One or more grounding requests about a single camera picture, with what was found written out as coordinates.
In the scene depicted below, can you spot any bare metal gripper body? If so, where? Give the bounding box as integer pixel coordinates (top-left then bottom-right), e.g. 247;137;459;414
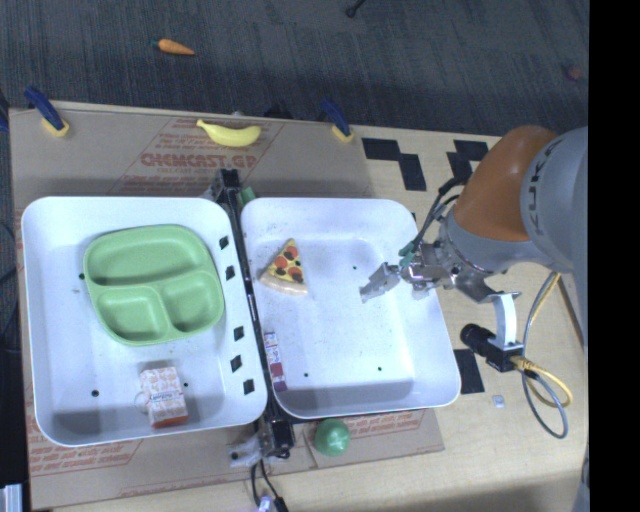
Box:
399;248;504;303

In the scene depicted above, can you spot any white plastic tray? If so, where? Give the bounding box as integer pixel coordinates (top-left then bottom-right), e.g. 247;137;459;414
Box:
20;195;269;448
239;197;462;421

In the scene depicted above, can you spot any toy pizza slice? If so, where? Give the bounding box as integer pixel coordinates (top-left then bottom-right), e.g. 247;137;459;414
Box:
258;238;310;296

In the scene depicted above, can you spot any thin black and white rod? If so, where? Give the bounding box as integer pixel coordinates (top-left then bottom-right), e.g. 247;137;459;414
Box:
225;187;277;426

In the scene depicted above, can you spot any green round toy pepper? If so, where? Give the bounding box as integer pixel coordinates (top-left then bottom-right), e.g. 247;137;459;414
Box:
313;417;352;458

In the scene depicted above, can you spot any yellow banana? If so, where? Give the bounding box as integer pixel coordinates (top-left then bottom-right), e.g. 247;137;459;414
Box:
195;118;263;148

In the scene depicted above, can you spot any green divided plate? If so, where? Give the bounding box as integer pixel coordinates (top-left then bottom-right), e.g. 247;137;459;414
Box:
82;223;226;348

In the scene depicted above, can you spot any orange and white carton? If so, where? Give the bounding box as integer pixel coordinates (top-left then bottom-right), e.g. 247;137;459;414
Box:
138;366;191;430

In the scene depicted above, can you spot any orange carrot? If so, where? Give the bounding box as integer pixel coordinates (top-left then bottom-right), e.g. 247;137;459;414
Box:
150;38;196;57

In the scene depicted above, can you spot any brown cardboard board red print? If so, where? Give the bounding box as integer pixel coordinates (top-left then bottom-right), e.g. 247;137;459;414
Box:
7;99;446;511

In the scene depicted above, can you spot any black cylinder on white bracket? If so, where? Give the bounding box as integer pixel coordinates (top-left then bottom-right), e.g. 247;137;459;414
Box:
459;292;526;374

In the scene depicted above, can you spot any black block with thin wires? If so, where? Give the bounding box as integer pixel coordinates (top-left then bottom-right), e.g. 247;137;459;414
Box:
257;418;297;459
214;168;246;202

